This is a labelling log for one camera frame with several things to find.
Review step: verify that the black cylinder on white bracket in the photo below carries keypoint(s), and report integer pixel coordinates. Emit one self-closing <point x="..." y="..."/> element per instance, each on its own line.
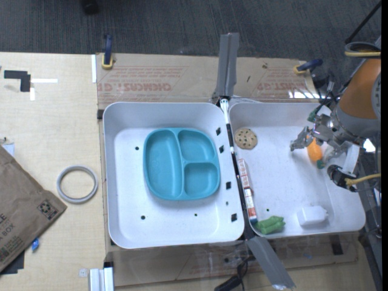
<point x="338" y="173"/>

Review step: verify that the red and white carton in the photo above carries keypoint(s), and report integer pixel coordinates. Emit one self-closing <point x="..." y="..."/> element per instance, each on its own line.
<point x="250" y="205"/>
<point x="244" y="173"/>

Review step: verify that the blue divided plate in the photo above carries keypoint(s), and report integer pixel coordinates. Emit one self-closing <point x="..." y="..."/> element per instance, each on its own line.
<point x="169" y="165"/>

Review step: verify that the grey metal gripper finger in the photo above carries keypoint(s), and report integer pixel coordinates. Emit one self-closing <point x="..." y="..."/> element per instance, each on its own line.
<point x="301" y="139"/>
<point x="339" y="151"/>

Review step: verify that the brown chocolate chip biscuit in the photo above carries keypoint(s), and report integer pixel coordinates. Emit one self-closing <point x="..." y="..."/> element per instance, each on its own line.
<point x="246" y="138"/>

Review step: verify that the brown cardboard board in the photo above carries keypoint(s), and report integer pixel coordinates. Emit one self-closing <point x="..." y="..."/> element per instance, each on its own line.
<point x="169" y="77"/>

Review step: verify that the white plastic tray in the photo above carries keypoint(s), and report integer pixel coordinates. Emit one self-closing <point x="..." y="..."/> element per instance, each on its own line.
<point x="169" y="223"/>
<point x="288" y="186"/>

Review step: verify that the small white carton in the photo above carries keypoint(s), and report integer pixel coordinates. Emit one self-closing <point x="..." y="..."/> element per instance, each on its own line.
<point x="312" y="216"/>

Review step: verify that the brown paper bag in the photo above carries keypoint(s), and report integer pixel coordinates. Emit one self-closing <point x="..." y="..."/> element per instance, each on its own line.
<point x="21" y="205"/>

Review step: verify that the green toy vegetable bundle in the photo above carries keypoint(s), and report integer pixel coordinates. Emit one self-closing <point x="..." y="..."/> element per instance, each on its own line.
<point x="270" y="225"/>

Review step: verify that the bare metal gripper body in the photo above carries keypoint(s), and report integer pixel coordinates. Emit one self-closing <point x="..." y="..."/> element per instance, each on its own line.
<point x="327" y="130"/>

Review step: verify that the small blue scrap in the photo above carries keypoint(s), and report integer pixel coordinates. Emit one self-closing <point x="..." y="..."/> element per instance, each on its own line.
<point x="35" y="244"/>

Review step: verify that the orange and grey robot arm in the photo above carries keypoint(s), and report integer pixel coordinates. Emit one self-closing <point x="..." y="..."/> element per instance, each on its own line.
<point x="360" y="86"/>

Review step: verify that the orange carrot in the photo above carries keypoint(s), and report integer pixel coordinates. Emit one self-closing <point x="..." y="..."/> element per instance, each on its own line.
<point x="314" y="152"/>

